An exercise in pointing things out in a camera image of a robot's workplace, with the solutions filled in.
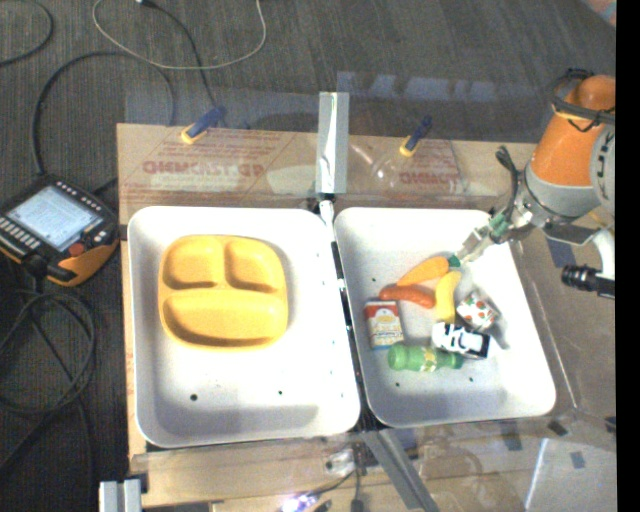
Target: orange robot part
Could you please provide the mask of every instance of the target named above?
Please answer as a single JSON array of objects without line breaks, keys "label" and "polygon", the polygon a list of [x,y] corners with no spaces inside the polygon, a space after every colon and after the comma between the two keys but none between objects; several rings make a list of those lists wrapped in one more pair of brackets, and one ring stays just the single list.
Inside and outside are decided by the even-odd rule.
[{"label": "orange robot part", "polygon": [[[594,111],[610,110],[615,108],[615,87],[612,77],[591,76],[569,92],[565,101]],[[533,172],[555,185],[591,185],[589,162],[602,129],[602,124],[589,119],[555,112],[531,158]]]}]

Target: gray carpet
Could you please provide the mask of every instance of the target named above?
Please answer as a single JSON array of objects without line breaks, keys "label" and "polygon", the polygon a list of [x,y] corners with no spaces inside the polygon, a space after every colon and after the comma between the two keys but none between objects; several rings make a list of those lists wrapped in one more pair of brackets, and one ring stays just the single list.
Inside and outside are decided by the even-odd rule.
[{"label": "gray carpet", "polygon": [[[260,40],[251,0],[155,1],[187,27],[204,65],[233,60]],[[206,87],[199,72],[162,70],[168,90],[157,68],[131,57],[70,64],[118,49],[94,26],[93,0],[40,4],[52,19],[48,39],[48,18],[35,2],[0,0],[0,203],[34,178],[36,103],[65,65],[35,116],[42,168],[88,190],[107,185],[101,197],[114,208],[117,190],[109,184],[117,175],[118,122],[188,124],[213,99],[229,111],[229,127],[312,131],[309,105],[320,91],[340,90],[352,95],[353,133],[405,135],[430,113],[434,138],[535,142],[548,119],[549,86],[567,68],[616,71],[616,30],[580,0],[264,0],[268,34],[260,52],[206,71]],[[196,64],[187,35],[162,11],[104,0],[97,14],[107,32],[146,58]],[[256,98],[281,104],[252,105]],[[11,267],[0,263],[0,338],[18,309]],[[45,290],[59,289],[46,284]],[[71,405],[0,472],[0,510],[97,509],[97,483],[126,476],[119,255],[65,293],[84,298],[96,323],[95,372],[82,394],[91,458],[79,409]],[[43,323],[77,367],[86,349],[78,329],[55,312]],[[33,330],[17,337],[0,361],[0,394],[46,402],[64,376]],[[0,408],[0,464],[34,424]]]}]

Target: toy sausage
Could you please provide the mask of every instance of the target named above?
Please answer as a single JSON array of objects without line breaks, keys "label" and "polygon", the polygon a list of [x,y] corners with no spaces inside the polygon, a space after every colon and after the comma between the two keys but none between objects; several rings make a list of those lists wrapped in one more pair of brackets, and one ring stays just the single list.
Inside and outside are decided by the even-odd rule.
[{"label": "toy sausage", "polygon": [[406,300],[431,309],[436,304],[436,299],[430,292],[417,286],[386,286],[379,293],[380,300]]}]

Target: black cable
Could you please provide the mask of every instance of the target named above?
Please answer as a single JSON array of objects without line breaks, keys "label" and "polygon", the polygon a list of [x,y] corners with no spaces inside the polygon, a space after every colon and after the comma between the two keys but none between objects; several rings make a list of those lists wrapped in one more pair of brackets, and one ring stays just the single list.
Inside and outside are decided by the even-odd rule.
[{"label": "black cable", "polygon": [[325,494],[325,493],[327,493],[329,491],[333,491],[333,490],[337,489],[338,487],[340,487],[343,483],[345,483],[347,480],[349,480],[349,478],[351,478],[355,474],[356,474],[356,471],[353,470],[350,473],[348,473],[347,475],[343,476],[335,484],[330,485],[329,487],[322,487],[322,488],[314,491],[312,494],[317,494],[318,496],[321,496],[322,494]]},{"label": "black cable", "polygon": [[[43,168],[42,166],[42,162],[40,160],[40,153],[39,153],[39,147],[38,147],[38,122],[40,121],[40,110],[42,108],[42,105],[44,104],[44,100],[47,96],[47,94],[49,93],[49,91],[51,90],[54,82],[58,79],[58,77],[64,73],[67,69],[71,68],[72,66],[74,66],[75,64],[77,64],[78,62],[90,59],[90,58],[95,58],[95,57],[124,57],[127,59],[133,59],[136,62],[140,62],[139,59],[136,59],[135,57],[132,57],[131,55],[128,55],[126,53],[120,53],[120,52],[105,52],[105,51],[95,51],[95,52],[90,52],[90,53],[86,53],[83,55],[79,55],[78,57],[75,57],[69,61],[67,61],[65,64],[63,64],[62,66],[60,66],[49,78],[48,80],[45,82],[44,86],[42,87],[40,94],[38,95],[38,100],[36,102],[36,106],[33,110],[33,114],[31,116],[31,129],[30,129],[30,146],[31,146],[31,155],[33,157],[33,162],[34,165],[36,167],[36,174],[38,176],[44,176],[47,174],[46,170]],[[158,68],[156,68],[155,66],[152,66],[151,64],[147,64],[145,63],[146,66],[148,66],[149,68],[152,68],[154,70],[154,72],[156,72],[158,74],[158,76],[160,76],[162,78],[163,84],[166,87],[167,90],[167,94],[168,97],[170,98],[169,101],[169,119],[168,119],[168,125],[173,124],[174,121],[174,116],[175,116],[175,105],[174,105],[174,94],[173,94],[173,90],[171,89],[171,84],[169,83],[169,80],[167,80],[167,77],[164,75],[164,73],[162,73],[162,71],[160,71]],[[101,185],[100,187],[98,187],[98,189],[96,189],[97,191],[103,191],[104,189],[108,188],[109,186],[111,186],[113,183],[115,183],[117,181],[116,178],[113,178],[112,180],[110,180],[109,182],[105,183],[104,185]]]},{"label": "black cable", "polygon": [[577,69],[577,68],[569,68],[558,78],[553,85],[553,99],[551,100],[551,104],[553,108],[558,113],[567,113],[572,116],[580,117],[585,120],[591,120],[591,123],[586,128],[578,127],[573,120],[569,120],[569,122],[581,132],[585,132],[590,130],[594,125],[598,125],[600,123],[608,124],[615,126],[616,125],[616,116],[615,116],[615,105],[608,109],[603,110],[592,110],[590,108],[582,107],[580,105],[574,105],[573,103],[569,103],[565,101],[563,98],[558,96],[559,90],[566,86],[568,83],[579,80],[583,81],[587,78],[591,78],[594,76],[593,71],[587,71],[585,69]]},{"label": "black cable", "polygon": [[502,166],[509,171],[511,176],[511,194],[509,196],[509,203],[504,210],[504,219],[507,222],[511,221],[511,216],[513,215],[513,210],[516,206],[516,195],[518,193],[518,180],[520,171],[516,168],[516,165],[513,163],[511,159],[511,155],[509,154],[509,150],[506,146],[500,146],[498,151],[496,151],[496,158],[498,162],[502,164]]},{"label": "black cable", "polygon": [[327,500],[324,503],[320,504],[320,506],[316,507],[313,512],[327,512],[332,506],[332,501]]},{"label": "black cable", "polygon": [[[14,274],[14,281],[17,285],[17,277]],[[75,298],[70,295],[61,293],[43,293],[39,291],[41,288],[40,283],[36,282],[35,291],[28,289],[16,289],[14,293],[18,295],[18,301],[21,303],[20,311],[14,321],[12,327],[8,333],[0,341],[0,363],[6,363],[9,361],[7,353],[12,348],[12,341],[15,342],[15,335],[18,332],[20,326],[22,326],[27,320],[31,322],[36,333],[44,341],[49,352],[52,354],[54,360],[64,373],[68,385],[64,391],[58,396],[53,405],[47,405],[45,407],[27,407],[11,400],[8,400],[0,396],[0,408],[6,410],[21,417],[28,417],[36,419],[36,424],[29,430],[26,436],[24,436],[11,450],[8,456],[4,460],[0,461],[0,477],[7,474],[9,469],[17,462],[19,456],[24,450],[31,446],[35,439],[41,435],[45,429],[63,412],[68,410],[69,407],[75,405],[82,424],[83,432],[85,433],[85,451],[87,460],[87,476],[89,485],[87,488],[87,504],[89,509],[93,507],[95,502],[95,489],[94,489],[94,461],[93,461],[93,446],[91,443],[91,430],[87,417],[87,411],[80,398],[81,393],[86,389],[88,383],[91,380],[94,367],[92,363],[95,361],[95,326],[93,323],[92,315],[89,307],[81,299]],[[80,329],[80,331],[86,337],[88,343],[86,356],[80,365],[80,370],[73,375],[65,364],[63,358],[59,354],[55,345],[47,336],[44,328],[37,320],[33,309],[37,305],[50,302],[55,307],[59,308],[62,312],[69,315],[72,323]],[[74,310],[70,304],[82,312]]]},{"label": "black cable", "polygon": [[202,79],[202,83],[204,85],[205,91],[207,92],[207,96],[209,96],[209,99],[211,100],[212,108],[215,108],[216,100],[214,99],[214,95],[213,95],[213,93],[211,92],[211,90],[209,88],[209,84],[207,83],[207,77],[205,76],[204,70],[202,69],[204,67],[202,65],[202,59],[200,59],[200,54],[198,53],[198,48],[196,46],[196,43],[193,40],[193,37],[191,36],[191,34],[190,34],[189,30],[187,29],[187,27],[185,26],[185,24],[182,23],[178,19],[177,16],[175,16],[172,13],[170,13],[166,9],[160,7],[158,4],[156,4],[154,2],[151,2],[150,0],[144,0],[143,2],[140,2],[140,4],[143,7],[149,7],[150,9],[156,9],[156,10],[160,11],[165,16],[169,17],[185,33],[185,35],[187,36],[187,39],[189,40],[189,44],[191,45],[191,50],[193,51],[193,55],[194,55],[194,57],[196,59],[196,64],[198,65],[198,68],[200,68],[198,71],[200,72],[200,78]]},{"label": "black cable", "polygon": [[360,485],[361,485],[361,476],[360,476],[360,469],[356,467],[355,469],[355,473],[356,473],[356,492],[353,496],[354,500],[359,500],[360,499]]},{"label": "black cable", "polygon": [[44,14],[47,20],[47,31],[44,38],[42,38],[41,41],[38,41],[38,43],[36,43],[36,45],[30,48],[29,50],[26,50],[8,59],[0,60],[0,67],[10,64],[12,62],[15,62],[17,60],[24,59],[29,55],[37,52],[40,48],[42,48],[45,44],[47,44],[47,42],[49,41],[49,38],[51,37],[51,34],[53,33],[53,17],[51,16],[51,13],[47,9],[45,9],[42,5],[40,5],[38,2],[27,2],[26,0],[14,0],[14,2],[21,3],[21,4],[28,4],[28,5],[35,5]]}]

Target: metal bar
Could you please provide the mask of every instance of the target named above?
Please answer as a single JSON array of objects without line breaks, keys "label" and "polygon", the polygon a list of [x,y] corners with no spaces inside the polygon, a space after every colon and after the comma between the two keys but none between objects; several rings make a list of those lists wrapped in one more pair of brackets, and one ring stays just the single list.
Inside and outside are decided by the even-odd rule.
[{"label": "metal bar", "polygon": [[363,432],[360,436],[389,475],[407,510],[439,512],[393,430]]},{"label": "metal bar", "polygon": [[316,152],[316,194],[347,191],[349,95],[321,92]]},{"label": "metal bar", "polygon": [[98,493],[100,512],[142,512],[142,486],[137,478],[100,482]]}]

